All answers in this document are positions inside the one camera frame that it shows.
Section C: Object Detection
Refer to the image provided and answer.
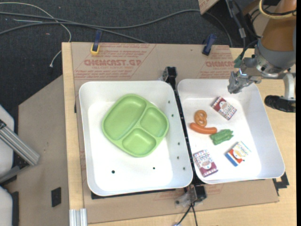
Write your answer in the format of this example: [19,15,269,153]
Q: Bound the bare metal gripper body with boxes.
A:
[239,56,292,82]

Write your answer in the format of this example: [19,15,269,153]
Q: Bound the red and white carton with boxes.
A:
[210,96,238,121]

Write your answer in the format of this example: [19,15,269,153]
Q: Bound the orange pretzel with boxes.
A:
[194,109,208,128]

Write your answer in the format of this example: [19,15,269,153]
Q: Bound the white plastic tray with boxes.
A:
[176,78,286,185]
[78,80,194,196]

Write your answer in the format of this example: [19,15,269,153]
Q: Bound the green bean pods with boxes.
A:
[209,129,235,146]

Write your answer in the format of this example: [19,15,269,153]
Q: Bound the orange sausage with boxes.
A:
[189,122,218,135]

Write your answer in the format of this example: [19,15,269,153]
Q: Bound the blue red yellow carton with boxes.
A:
[224,140,252,167]

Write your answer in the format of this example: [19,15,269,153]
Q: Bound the purple and white carton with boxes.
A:
[192,149,219,178]

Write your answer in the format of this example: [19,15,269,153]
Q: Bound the brown cardboard board red print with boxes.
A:
[70,42,280,224]

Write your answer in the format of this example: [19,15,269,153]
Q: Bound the green divided plate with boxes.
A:
[101,93,170,158]

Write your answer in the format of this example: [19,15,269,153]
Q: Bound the black cylinder on white bracket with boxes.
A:
[264,73,296,113]

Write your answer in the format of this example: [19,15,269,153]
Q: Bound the black block with thin wires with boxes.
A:
[161,66,178,83]
[174,185,208,207]

